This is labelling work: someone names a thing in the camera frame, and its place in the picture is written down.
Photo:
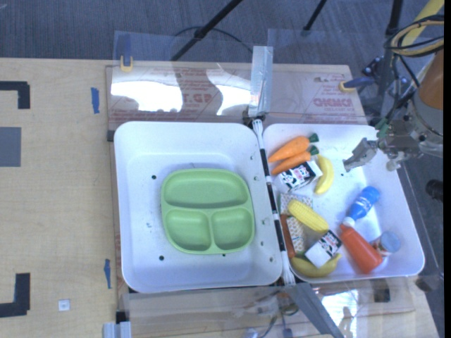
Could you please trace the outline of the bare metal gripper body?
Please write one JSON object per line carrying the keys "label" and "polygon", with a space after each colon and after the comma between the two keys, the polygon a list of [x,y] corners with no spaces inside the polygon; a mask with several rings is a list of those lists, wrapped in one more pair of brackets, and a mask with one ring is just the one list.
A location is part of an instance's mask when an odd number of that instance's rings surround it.
{"label": "bare metal gripper body", "polygon": [[419,158],[423,152],[419,146],[421,127],[413,118],[389,121],[387,118],[376,123],[377,147],[392,161]]}

